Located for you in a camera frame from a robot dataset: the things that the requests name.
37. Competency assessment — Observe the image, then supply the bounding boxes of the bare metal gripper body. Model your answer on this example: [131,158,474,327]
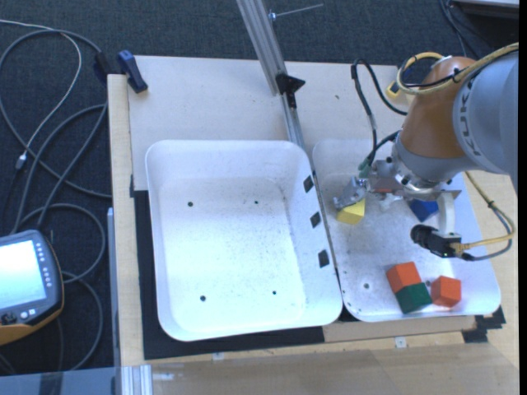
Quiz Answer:
[367,158,445,201]

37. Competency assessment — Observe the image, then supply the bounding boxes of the yellow cube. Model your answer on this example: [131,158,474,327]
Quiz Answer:
[336,198,366,225]

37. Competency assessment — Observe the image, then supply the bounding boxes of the blue cube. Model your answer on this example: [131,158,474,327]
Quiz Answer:
[408,198,440,223]

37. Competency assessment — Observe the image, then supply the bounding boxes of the white plastic tray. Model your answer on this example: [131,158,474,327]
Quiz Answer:
[311,138,502,323]
[144,139,344,342]

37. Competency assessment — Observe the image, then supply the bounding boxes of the orange cube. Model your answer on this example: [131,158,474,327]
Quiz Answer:
[385,261,423,295]
[430,275,463,309]

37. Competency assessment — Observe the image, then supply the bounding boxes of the green cube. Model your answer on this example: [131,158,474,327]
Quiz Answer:
[394,282,433,315]

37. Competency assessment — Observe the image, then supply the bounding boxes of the pale wood board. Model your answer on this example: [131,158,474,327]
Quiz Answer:
[127,54,481,344]

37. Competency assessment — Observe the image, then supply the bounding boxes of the black cylinder on white bracket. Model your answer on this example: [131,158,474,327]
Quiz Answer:
[410,189,463,259]

